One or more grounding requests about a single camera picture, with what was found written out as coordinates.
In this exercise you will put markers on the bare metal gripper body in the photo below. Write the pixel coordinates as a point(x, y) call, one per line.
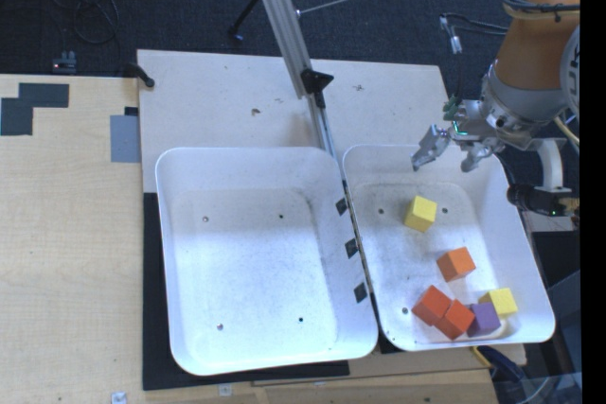
point(485, 128)

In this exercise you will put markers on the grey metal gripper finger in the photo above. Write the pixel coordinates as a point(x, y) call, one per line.
point(473, 156)
point(428, 150)

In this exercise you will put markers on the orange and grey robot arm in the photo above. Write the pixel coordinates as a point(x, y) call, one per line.
point(537, 47)

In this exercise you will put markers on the yellow cube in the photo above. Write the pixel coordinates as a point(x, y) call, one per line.
point(420, 214)
point(501, 300)

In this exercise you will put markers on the white plastic tray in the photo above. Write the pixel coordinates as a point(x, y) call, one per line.
point(426, 251)
point(251, 260)

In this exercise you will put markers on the orange cube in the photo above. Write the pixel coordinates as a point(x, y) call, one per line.
point(456, 264)

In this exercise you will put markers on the red-orange cube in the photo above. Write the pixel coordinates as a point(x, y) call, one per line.
point(431, 304)
point(457, 320)

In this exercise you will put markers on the purple cube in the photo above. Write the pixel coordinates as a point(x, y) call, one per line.
point(485, 319)

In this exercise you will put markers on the pale flat board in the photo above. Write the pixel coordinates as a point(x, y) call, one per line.
point(227, 99)

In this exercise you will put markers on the black cylinder on white bracket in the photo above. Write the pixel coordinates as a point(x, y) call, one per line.
point(540, 198)

